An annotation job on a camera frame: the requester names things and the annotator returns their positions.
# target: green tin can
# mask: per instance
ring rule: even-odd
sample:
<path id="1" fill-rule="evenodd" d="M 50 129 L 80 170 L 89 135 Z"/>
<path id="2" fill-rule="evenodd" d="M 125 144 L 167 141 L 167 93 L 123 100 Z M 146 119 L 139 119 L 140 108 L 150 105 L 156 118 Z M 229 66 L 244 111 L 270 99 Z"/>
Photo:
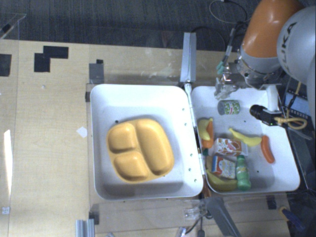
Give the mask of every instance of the green tin can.
<path id="1" fill-rule="evenodd" d="M 217 110 L 220 115 L 238 114 L 240 105 L 237 100 L 222 100 L 218 102 Z"/>

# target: wooden table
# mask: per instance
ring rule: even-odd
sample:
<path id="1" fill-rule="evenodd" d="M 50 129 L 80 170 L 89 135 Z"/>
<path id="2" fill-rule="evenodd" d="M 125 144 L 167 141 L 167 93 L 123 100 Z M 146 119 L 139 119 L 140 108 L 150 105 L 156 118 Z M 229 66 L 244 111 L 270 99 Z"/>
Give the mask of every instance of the wooden table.
<path id="1" fill-rule="evenodd" d="M 34 53 L 43 53 L 44 45 L 69 47 L 69 58 L 51 59 L 50 73 L 35 73 Z M 104 61 L 106 82 L 164 80 L 176 84 L 182 50 L 1 40 L 0 53 L 12 54 L 10 76 L 0 78 L 0 121 L 1 132 L 12 127 L 14 145 L 10 214 L 0 217 L 0 236 L 73 237 L 76 220 L 86 220 L 90 209 L 87 137 L 77 132 L 80 127 L 87 128 L 89 63 Z M 222 56 L 223 52 L 198 51 L 197 80 L 214 85 L 215 67 Z M 1 170 L 0 184 L 5 184 L 3 174 Z M 2 206 L 8 206 L 5 198 L 0 201 Z M 289 236 L 286 222 L 277 210 L 268 210 L 265 197 L 225 201 L 243 236 Z M 285 195 L 276 196 L 276 202 L 278 207 L 288 205 Z M 115 207 L 109 210 L 116 213 Z M 129 211 L 139 220 L 144 217 L 142 210 Z M 169 211 L 175 214 L 170 217 L 174 221 L 183 218 L 179 215 L 183 208 L 175 206 Z M 174 237 L 177 227 L 172 226 L 179 224 L 128 231 L 126 222 L 114 219 L 108 224 L 117 231 L 116 237 Z M 203 224 L 206 236 L 221 236 L 214 220 Z M 96 236 L 104 237 L 113 229 Z"/>

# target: green bottle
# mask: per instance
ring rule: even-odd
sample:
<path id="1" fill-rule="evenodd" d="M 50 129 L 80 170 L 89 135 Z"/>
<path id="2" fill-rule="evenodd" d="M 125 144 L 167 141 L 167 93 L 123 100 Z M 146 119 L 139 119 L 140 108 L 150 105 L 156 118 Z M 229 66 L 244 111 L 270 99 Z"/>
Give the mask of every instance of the green bottle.
<path id="1" fill-rule="evenodd" d="M 238 189 L 241 191 L 248 191 L 251 188 L 247 164 L 245 162 L 245 156 L 243 155 L 237 156 L 236 177 L 238 180 Z"/>

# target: carrot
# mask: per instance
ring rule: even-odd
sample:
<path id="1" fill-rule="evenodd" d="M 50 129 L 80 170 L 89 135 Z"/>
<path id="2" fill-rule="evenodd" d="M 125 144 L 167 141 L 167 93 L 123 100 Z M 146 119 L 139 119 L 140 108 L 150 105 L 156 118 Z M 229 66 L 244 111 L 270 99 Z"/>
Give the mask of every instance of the carrot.
<path id="1" fill-rule="evenodd" d="M 202 146 L 204 148 L 211 148 L 214 144 L 214 132 L 213 132 L 213 119 L 210 118 L 210 121 L 206 127 L 206 131 L 209 134 L 210 140 L 203 140 L 202 139 Z"/>
<path id="2" fill-rule="evenodd" d="M 262 136 L 261 150 L 262 150 L 263 156 L 266 158 L 268 163 L 275 162 L 275 158 L 274 158 L 274 156 L 270 150 L 270 146 L 269 146 L 269 137 L 266 135 Z"/>

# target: white sticker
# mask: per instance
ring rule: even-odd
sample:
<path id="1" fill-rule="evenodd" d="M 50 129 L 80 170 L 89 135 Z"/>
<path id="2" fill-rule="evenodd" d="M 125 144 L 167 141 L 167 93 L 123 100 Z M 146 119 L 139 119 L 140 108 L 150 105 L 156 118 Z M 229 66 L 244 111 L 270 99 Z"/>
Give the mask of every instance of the white sticker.
<path id="1" fill-rule="evenodd" d="M 10 214 L 10 207 L 2 207 L 2 214 Z"/>
<path id="2" fill-rule="evenodd" d="M 85 138 L 85 137 L 87 137 L 87 135 L 88 135 L 87 129 L 84 128 L 83 126 L 80 127 L 80 128 L 77 130 L 77 133 L 80 134 L 80 136 L 81 136 L 82 138 Z"/>

